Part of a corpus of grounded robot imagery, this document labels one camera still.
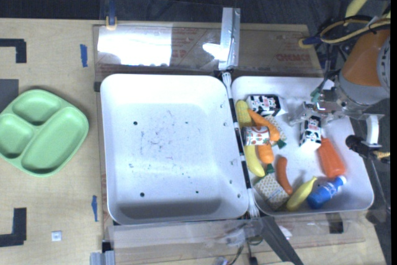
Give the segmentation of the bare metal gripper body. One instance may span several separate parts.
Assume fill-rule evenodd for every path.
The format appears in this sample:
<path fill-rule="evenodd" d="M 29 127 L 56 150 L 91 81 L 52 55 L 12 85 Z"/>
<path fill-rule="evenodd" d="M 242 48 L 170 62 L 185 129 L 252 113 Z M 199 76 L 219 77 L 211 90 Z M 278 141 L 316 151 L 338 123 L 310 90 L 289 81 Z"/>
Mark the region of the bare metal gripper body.
<path fill-rule="evenodd" d="M 314 111 L 323 116 L 350 115 L 349 98 L 341 88 L 323 89 L 314 100 Z"/>

